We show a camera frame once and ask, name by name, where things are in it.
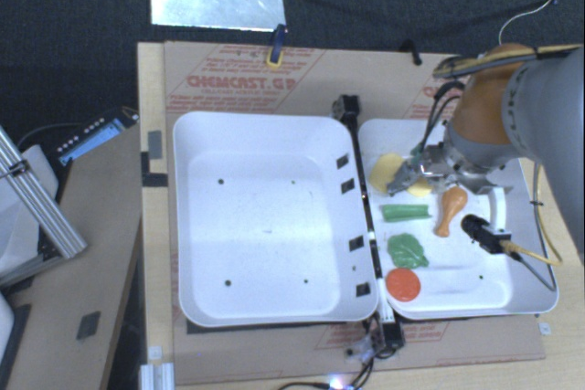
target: toy chicken drumstick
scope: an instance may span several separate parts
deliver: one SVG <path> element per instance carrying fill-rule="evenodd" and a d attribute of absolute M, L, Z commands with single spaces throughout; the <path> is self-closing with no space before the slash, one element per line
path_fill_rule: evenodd
<path fill-rule="evenodd" d="M 455 215 L 457 215 L 467 204 L 467 192 L 461 187 L 455 186 L 450 188 L 442 195 L 442 220 L 437 226 L 437 235 L 440 237 L 449 236 L 449 224 Z"/>

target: black cable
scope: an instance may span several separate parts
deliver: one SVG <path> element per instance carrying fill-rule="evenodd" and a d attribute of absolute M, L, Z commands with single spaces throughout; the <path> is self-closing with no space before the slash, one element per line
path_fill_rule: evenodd
<path fill-rule="evenodd" d="M 37 127 L 36 129 L 30 131 L 29 133 L 26 133 L 24 137 L 22 137 L 18 143 L 16 144 L 16 147 L 18 149 L 20 149 L 22 147 L 22 144 L 28 140 L 30 137 L 32 137 L 33 135 L 35 135 L 36 133 L 39 132 L 44 132 L 44 131 L 48 131 L 48 130 L 53 130 L 53 129 L 61 129 L 61 128 L 71 128 L 71 127 L 79 127 L 81 124 L 79 122 L 65 122 L 65 123 L 52 123 L 49 125 L 43 125 L 42 127 Z"/>
<path fill-rule="evenodd" d="M 122 106 L 122 112 L 126 115 L 126 117 L 133 117 L 133 114 L 139 114 L 138 110 L 135 108 L 131 108 L 130 106 Z"/>
<path fill-rule="evenodd" d="M 445 108 L 449 105 L 450 102 L 454 101 L 454 100 L 458 100 L 459 98 L 461 98 L 461 96 L 456 95 L 456 96 L 451 96 L 449 99 L 447 99 L 439 108 L 439 110 L 437 111 L 437 115 L 435 117 L 435 119 L 432 121 L 432 125 L 431 125 L 431 132 L 432 129 L 435 128 L 435 126 L 437 125 L 437 122 L 439 121 L 439 119 L 441 118 L 441 115 L 443 114 L 443 112 L 445 111 Z"/>
<path fill-rule="evenodd" d="M 376 354 L 376 359 L 380 361 L 384 361 L 386 359 L 390 359 L 394 354 L 396 354 L 396 349 L 393 348 L 384 348 L 383 350 L 378 351 Z"/>
<path fill-rule="evenodd" d="M 435 67 L 434 71 L 432 72 L 432 76 L 436 79 L 454 79 L 457 77 L 456 75 L 453 75 L 455 66 L 457 65 L 457 62 L 460 60 L 473 60 L 473 59 L 476 59 L 476 57 L 452 56 L 450 58 L 444 58 L 441 62 L 439 62 L 439 65 L 437 67 Z M 449 67 L 449 69 L 451 70 L 450 74 L 447 75 L 443 72 L 441 75 L 435 75 L 436 70 L 446 69 L 447 67 Z"/>
<path fill-rule="evenodd" d="M 542 247 L 543 252 L 547 251 L 547 248 L 545 247 L 545 239 L 546 239 L 549 246 L 551 247 L 551 250 L 554 252 L 555 256 L 557 257 L 557 259 L 561 260 L 560 254 L 557 252 L 557 250 L 550 243 L 550 240 L 548 239 L 547 233 L 544 231 L 544 227 L 540 223 L 541 219 L 540 219 L 540 215 L 538 212 L 538 207 L 542 206 L 544 204 L 540 200 L 538 200 L 538 188 L 539 188 L 538 171 L 539 171 L 539 169 L 540 169 L 540 163 L 535 163 L 534 164 L 534 171 L 532 174 L 532 202 L 530 202 L 532 204 L 534 220 L 535 220 L 535 223 L 537 225 L 538 238 L 540 239 L 540 245 Z M 552 279 L 552 288 L 550 288 L 547 283 L 544 283 L 544 284 L 549 290 L 554 292 L 557 290 L 557 287 L 558 287 L 557 281 L 555 280 L 555 275 L 553 275 L 553 273 L 552 273 L 552 266 L 547 265 L 547 267 L 548 267 L 548 274 L 550 275 L 550 279 Z"/>
<path fill-rule="evenodd" d="M 542 275 L 540 275 L 540 273 L 538 273 L 533 267 L 532 265 L 530 265 L 529 263 L 527 263 L 520 254 L 518 254 L 517 252 L 512 252 L 511 254 L 509 254 L 511 258 L 513 258 L 515 261 L 520 262 L 522 265 L 524 265 L 529 271 L 530 273 L 532 273 L 535 277 L 538 278 L 538 280 L 544 284 L 547 289 L 555 292 L 557 290 L 556 285 L 550 285 L 548 284 L 548 282 L 542 278 Z"/>
<path fill-rule="evenodd" d="M 322 384 L 320 382 L 290 382 L 289 384 L 285 384 L 282 387 L 279 387 L 278 390 L 285 390 L 286 388 L 291 388 L 294 386 L 305 386 L 310 388 L 320 388 L 322 390 L 330 390 L 331 385 L 329 384 Z"/>
<path fill-rule="evenodd" d="M 424 147 L 427 144 L 427 140 L 429 139 L 429 136 L 431 135 L 432 129 L 436 125 L 438 118 L 441 117 L 441 114 L 445 109 L 446 104 L 443 104 L 443 106 L 439 110 L 439 113 L 437 115 L 435 115 L 435 111 L 437 110 L 437 105 L 439 104 L 439 101 L 448 91 L 452 90 L 453 88 L 456 88 L 458 90 L 464 90 L 465 85 L 463 85 L 460 81 L 455 79 L 455 80 L 448 81 L 447 83 L 444 83 L 437 90 L 437 93 L 434 96 L 434 102 L 432 103 L 431 112 L 429 114 L 429 119 L 427 120 L 427 127 L 425 129 L 422 140 L 419 143 L 420 153 L 422 153 L 422 151 L 424 150 Z M 452 100 L 452 98 L 455 98 L 455 97 L 450 97 L 447 101 L 445 101 L 445 103 L 450 102 L 450 100 Z"/>
<path fill-rule="evenodd" d="M 353 388 L 359 389 L 366 384 L 367 380 L 369 379 L 369 376 L 372 375 L 372 371 L 374 370 L 374 359 L 375 358 L 371 358 L 367 362 L 367 364 L 364 365 L 364 367 L 362 368 L 361 372 L 357 375 L 357 377 L 352 381 L 350 385 Z"/>

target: white cable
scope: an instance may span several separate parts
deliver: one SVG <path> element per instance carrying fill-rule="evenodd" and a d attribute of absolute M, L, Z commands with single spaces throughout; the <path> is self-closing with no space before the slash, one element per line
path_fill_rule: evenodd
<path fill-rule="evenodd" d="M 518 18 L 521 18 L 522 16 L 528 16 L 528 15 L 533 15 L 533 14 L 537 14 L 538 12 L 540 12 L 540 10 L 542 10 L 543 8 L 546 8 L 553 0 L 547 0 L 547 2 L 545 2 L 543 5 L 541 5 L 539 8 L 535 9 L 535 10 L 531 10 L 530 12 L 524 12 L 521 14 L 518 14 L 516 16 L 512 16 L 512 18 L 510 18 L 508 21 L 506 21 L 504 23 L 504 25 L 500 28 L 500 33 L 497 36 L 497 43 L 502 46 L 502 33 L 504 33 L 504 30 L 507 28 L 507 26 L 512 23 L 513 21 L 516 21 Z"/>
<path fill-rule="evenodd" d="M 529 12 L 524 12 L 515 16 L 512 16 L 512 18 L 510 18 L 508 21 L 506 21 L 502 27 L 500 28 L 500 32 L 497 35 L 497 43 L 502 46 L 502 34 L 504 33 L 504 30 L 508 27 L 508 25 L 510 25 L 510 23 L 512 23 L 513 21 L 516 21 L 518 18 L 521 18 L 522 16 L 528 16 L 528 15 L 533 15 L 533 14 L 537 14 L 538 12 L 540 12 L 541 10 L 543 10 L 544 8 L 546 8 L 547 6 L 549 6 L 554 0 L 547 0 L 547 2 L 545 2 L 543 5 L 541 5 L 539 8 L 536 8 L 535 10 L 531 10 Z"/>

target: black clip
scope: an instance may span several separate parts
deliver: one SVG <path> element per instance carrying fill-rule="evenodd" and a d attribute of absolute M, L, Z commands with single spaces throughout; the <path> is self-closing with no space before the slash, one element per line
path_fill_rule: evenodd
<path fill-rule="evenodd" d="M 30 169 L 30 164 L 28 164 L 27 160 L 20 160 L 18 163 L 14 163 L 12 166 L 8 168 L 8 172 L 4 174 L 0 174 L 0 179 L 4 179 L 9 175 L 14 177 L 24 174 L 26 171 Z"/>
<path fill-rule="evenodd" d="M 282 47 L 288 30 L 283 24 L 279 24 L 272 32 L 271 48 L 266 56 L 266 65 L 271 69 L 277 69 L 282 64 Z"/>
<path fill-rule="evenodd" d="M 414 41 L 412 39 L 405 40 L 402 43 L 402 46 L 400 46 L 399 52 L 410 52 L 412 54 L 412 62 L 414 62 L 414 65 L 422 65 L 422 59 L 420 58 L 419 51 L 414 45 Z"/>
<path fill-rule="evenodd" d="M 168 187 L 167 174 L 150 172 L 149 152 L 141 152 L 140 161 L 143 170 L 143 187 Z"/>

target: white plastic tray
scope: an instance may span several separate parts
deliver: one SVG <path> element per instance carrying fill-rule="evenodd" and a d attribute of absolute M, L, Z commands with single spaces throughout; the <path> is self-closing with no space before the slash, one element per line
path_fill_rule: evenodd
<path fill-rule="evenodd" d="M 359 141 L 366 178 L 382 154 L 398 153 L 408 157 L 410 150 L 420 141 L 425 123 L 379 119 L 365 122 L 359 131 Z M 429 144 L 442 140 L 443 132 L 442 126 L 435 129 Z M 519 161 L 510 162 L 503 171 L 496 171 L 490 178 L 495 184 L 514 187 L 505 197 L 505 226 L 512 232 L 512 240 L 542 255 L 544 249 Z M 487 195 L 468 193 L 466 207 L 451 222 L 451 235 L 443 238 L 433 234 L 440 213 L 437 195 L 418 198 L 402 192 L 389 197 L 371 186 L 368 186 L 368 194 L 384 275 L 395 268 L 387 251 L 388 238 L 402 233 L 410 233 L 419 240 L 430 262 L 427 268 L 415 269 L 421 283 L 420 295 L 415 300 L 402 302 L 387 294 L 390 305 L 401 315 L 413 320 L 428 320 L 538 313 L 549 311 L 556 305 L 557 291 L 548 290 L 526 267 L 511 258 L 490 255 L 477 244 L 472 244 L 461 229 L 461 220 L 468 214 L 490 220 Z M 386 223 L 380 206 L 389 203 L 428 204 L 431 218 Z M 543 263 L 527 256 L 525 259 L 542 277 L 552 282 Z"/>
<path fill-rule="evenodd" d="M 192 112 L 175 124 L 174 145 L 179 301 L 189 320 L 359 321 L 373 312 L 363 202 L 341 123 Z"/>

